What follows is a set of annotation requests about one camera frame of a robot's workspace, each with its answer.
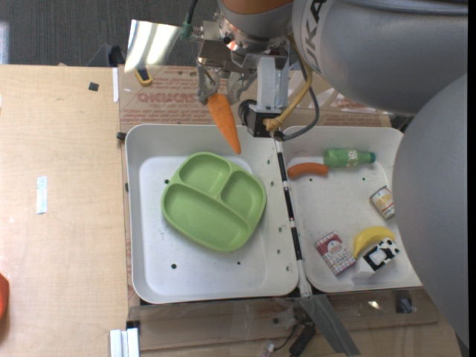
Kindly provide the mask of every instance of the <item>wooden surface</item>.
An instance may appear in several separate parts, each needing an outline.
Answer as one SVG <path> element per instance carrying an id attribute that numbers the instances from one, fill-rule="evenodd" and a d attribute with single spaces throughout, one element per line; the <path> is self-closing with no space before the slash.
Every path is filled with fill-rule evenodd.
<path id="1" fill-rule="evenodd" d="M 99 90 L 88 90 L 90 82 Z M 0 356 L 107 357 L 109 330 L 124 329 L 128 312 L 112 70 L 2 65 L 0 96 L 0 272 L 10 281 Z M 44 214 L 36 214 L 38 176 L 48 177 Z M 443 318 L 351 336 L 363 356 L 460 356 Z M 292 341 L 274 356 L 287 356 Z M 248 357 L 263 346 L 143 354 Z M 343 355 L 319 335 L 302 356 Z"/>

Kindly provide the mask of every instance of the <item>dark floor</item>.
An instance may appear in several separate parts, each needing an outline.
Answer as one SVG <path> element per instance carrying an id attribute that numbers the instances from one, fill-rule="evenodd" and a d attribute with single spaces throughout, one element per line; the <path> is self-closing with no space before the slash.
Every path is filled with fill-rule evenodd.
<path id="1" fill-rule="evenodd" d="M 133 19 L 181 26 L 190 1 L 0 0 L 0 63 L 85 66 L 104 43 L 125 54 Z M 216 0 L 200 0 L 193 24 L 212 19 L 215 9 Z M 195 65 L 193 45 L 168 63 Z"/>

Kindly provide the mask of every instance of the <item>toy banana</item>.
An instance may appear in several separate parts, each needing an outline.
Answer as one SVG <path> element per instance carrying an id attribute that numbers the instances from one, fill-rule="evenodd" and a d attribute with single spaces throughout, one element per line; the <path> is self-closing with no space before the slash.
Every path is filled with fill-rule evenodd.
<path id="1" fill-rule="evenodd" d="M 394 241 L 395 234 L 383 226 L 372 226 L 371 228 L 362 230 L 354 238 L 353 257 L 357 258 L 367 246 L 378 243 L 384 238 L 390 238 Z"/>

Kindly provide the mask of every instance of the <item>can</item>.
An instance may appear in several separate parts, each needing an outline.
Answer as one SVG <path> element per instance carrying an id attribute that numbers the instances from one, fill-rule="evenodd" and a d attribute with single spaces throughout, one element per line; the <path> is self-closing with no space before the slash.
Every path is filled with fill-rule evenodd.
<path id="1" fill-rule="evenodd" d="M 395 214 L 395 207 L 393 206 L 393 194 L 390 189 L 388 189 L 387 185 L 381 187 L 372 196 L 370 196 L 370 200 L 385 219 L 389 219 Z"/>

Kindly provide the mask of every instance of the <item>yellow cable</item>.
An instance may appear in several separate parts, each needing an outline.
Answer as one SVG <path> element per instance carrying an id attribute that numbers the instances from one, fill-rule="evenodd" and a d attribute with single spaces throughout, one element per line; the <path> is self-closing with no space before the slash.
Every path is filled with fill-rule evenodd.
<path id="1" fill-rule="evenodd" d="M 299 56 L 301 62 L 304 65 L 304 68 L 306 69 L 306 74 L 307 74 L 307 80 L 306 84 L 304 85 L 303 89 L 299 92 L 297 97 L 292 101 L 288 107 L 281 113 L 281 115 L 275 117 L 275 118 L 267 118 L 263 120 L 264 125 L 266 126 L 266 131 L 273 132 L 277 131 L 281 124 L 284 123 L 286 118 L 291 114 L 291 112 L 298 106 L 299 102 L 302 101 L 304 98 L 304 95 L 306 95 L 307 91 L 311 87 L 312 83 L 312 70 L 311 68 L 307 65 L 306 61 L 304 61 L 303 57 L 300 55 L 298 47 L 296 46 L 296 42 L 294 38 L 291 36 L 290 41 L 292 43 L 292 47 L 296 50 L 297 55 Z"/>

